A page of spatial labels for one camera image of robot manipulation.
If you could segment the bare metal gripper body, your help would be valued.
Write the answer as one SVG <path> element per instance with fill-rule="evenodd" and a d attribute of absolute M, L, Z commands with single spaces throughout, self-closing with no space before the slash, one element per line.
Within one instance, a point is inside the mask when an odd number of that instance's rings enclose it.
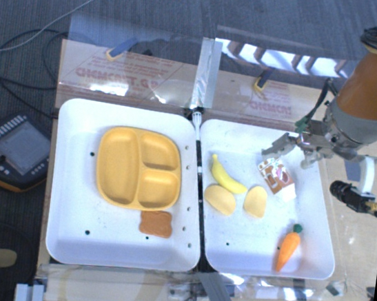
<path fill-rule="evenodd" d="M 296 132 L 299 134 L 299 147 L 327 158 L 336 154 L 350 160 L 358 155 L 358 150 L 363 146 L 361 142 L 339 129 L 336 124 L 324 121 L 307 121 L 302 118 L 297 123 Z"/>

